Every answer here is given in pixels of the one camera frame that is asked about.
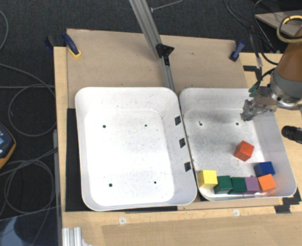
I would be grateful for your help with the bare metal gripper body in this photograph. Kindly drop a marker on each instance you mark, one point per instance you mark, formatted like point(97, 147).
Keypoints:
point(264, 100)

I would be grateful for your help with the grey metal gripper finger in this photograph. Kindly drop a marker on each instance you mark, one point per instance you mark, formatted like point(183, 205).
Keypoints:
point(256, 113)
point(246, 111)

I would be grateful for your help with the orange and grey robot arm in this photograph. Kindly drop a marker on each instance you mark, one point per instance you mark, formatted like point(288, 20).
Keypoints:
point(294, 60)

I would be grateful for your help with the white plastic tray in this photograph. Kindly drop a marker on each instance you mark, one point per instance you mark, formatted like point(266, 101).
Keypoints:
point(217, 137)
point(127, 150)

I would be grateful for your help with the red cube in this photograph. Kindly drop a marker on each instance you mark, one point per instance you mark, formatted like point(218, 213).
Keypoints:
point(243, 150)

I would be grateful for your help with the blue cube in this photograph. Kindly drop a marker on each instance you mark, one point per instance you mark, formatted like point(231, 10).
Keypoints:
point(264, 168)

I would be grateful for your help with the orange cube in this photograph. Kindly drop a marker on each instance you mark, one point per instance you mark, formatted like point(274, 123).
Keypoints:
point(266, 182)

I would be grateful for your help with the purple cube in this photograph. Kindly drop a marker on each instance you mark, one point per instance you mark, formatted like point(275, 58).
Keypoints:
point(252, 184)

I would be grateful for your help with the green cube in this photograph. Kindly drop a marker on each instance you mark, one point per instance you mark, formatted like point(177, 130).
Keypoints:
point(238, 184)
point(223, 184)

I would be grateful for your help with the yellow cube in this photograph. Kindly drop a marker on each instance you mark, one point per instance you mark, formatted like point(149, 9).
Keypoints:
point(206, 179)

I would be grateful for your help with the brown cardboard sheet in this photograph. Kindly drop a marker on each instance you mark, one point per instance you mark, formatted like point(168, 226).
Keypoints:
point(204, 230)

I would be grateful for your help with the long thin metal bolt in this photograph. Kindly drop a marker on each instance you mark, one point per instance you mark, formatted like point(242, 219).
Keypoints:
point(166, 5)

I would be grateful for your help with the brown cardboard board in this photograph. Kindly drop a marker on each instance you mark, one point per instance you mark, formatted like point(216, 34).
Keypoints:
point(115, 60)

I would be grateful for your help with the black cylinder on white bracket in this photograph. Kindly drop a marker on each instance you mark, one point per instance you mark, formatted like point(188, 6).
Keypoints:
point(295, 134)

